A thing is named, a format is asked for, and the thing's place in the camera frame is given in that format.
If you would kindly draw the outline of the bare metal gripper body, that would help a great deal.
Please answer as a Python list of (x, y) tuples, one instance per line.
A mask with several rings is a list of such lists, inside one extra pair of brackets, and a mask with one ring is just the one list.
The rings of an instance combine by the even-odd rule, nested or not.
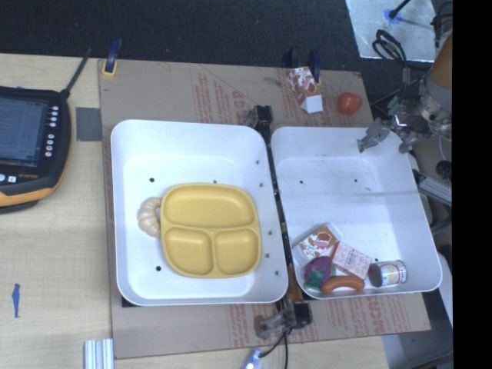
[(452, 139), (452, 109), (440, 105), (432, 98), (420, 97), (405, 100), (394, 114), (397, 128)]

